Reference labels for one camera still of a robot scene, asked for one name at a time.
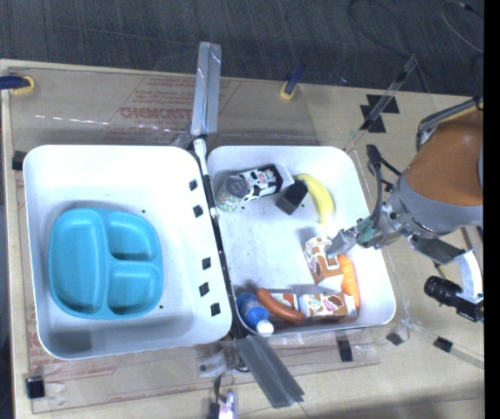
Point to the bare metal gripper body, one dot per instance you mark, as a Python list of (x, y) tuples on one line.
[(387, 227)]

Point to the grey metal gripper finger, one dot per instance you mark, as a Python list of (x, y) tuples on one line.
[(347, 237), (333, 249)]

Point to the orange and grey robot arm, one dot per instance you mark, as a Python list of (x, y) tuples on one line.
[(446, 164)]

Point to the orange and white carton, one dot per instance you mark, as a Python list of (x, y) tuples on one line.
[(285, 298), (319, 264), (328, 306)]

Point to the orange carrot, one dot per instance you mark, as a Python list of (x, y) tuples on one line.
[(351, 282)]

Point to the yellow banana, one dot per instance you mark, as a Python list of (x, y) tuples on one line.
[(323, 197)]

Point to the black cube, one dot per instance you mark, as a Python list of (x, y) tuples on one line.
[(292, 198)]

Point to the white plastic tray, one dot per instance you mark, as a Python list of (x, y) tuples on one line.
[(267, 242), (101, 173)]

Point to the brown sausage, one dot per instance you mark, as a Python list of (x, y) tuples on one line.
[(280, 307)]

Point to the black and white cow carton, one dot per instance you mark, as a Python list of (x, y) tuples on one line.
[(265, 181)]

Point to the blue bottle white cap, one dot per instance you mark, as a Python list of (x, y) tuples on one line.
[(251, 310)]

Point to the green and white can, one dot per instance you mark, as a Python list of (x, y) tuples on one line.
[(230, 192)]

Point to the blue divided plate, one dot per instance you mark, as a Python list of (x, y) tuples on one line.
[(101, 264)]

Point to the brown cardboard board red print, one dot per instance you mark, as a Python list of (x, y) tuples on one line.
[(79, 103)]

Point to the black cylinder on white bracket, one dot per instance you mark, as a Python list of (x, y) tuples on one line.
[(448, 293)]

